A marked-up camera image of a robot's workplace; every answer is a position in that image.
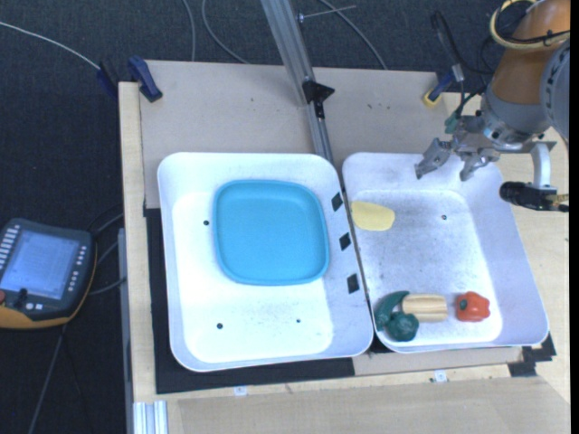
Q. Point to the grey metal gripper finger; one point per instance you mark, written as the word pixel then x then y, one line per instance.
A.
pixel 472 163
pixel 433 157

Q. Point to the red bell pepper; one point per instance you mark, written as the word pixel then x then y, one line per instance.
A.
pixel 472 308

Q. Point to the black cylinder on white bracket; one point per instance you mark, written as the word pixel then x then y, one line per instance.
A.
pixel 524 193

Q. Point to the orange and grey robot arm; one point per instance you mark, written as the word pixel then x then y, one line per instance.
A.
pixel 520 70

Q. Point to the green curved pepper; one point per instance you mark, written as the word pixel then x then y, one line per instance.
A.
pixel 385 305

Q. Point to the tan bread loaf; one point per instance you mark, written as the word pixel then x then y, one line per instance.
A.
pixel 425 308

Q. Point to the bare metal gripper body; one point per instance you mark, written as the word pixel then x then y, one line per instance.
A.
pixel 479 136

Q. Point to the brown cardboard board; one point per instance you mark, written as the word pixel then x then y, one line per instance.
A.
pixel 226 111

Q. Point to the yellow flat oval piece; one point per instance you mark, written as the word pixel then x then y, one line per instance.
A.
pixel 373 216

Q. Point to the blue plate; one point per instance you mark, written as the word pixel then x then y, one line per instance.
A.
pixel 271 233

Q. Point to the white plastic tray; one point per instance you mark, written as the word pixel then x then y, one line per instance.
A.
pixel 429 260
pixel 253 328

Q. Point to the dark green broccoli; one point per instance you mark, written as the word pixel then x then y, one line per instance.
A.
pixel 403 328

